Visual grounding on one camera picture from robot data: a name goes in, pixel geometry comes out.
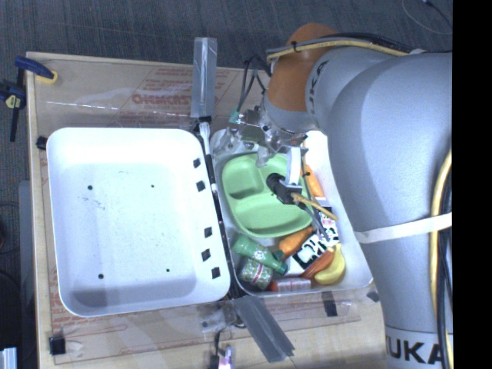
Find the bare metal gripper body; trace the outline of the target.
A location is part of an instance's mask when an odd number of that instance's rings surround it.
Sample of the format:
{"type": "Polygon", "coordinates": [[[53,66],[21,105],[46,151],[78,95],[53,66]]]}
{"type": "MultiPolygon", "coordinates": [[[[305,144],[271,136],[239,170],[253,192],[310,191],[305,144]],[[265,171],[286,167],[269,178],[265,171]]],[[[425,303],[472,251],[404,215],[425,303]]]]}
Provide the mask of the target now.
{"type": "Polygon", "coordinates": [[[229,123],[236,129],[236,135],[241,141],[259,145],[274,154],[286,153],[291,147],[300,147],[307,137],[305,132],[283,127],[265,108],[233,111],[229,123]]]}

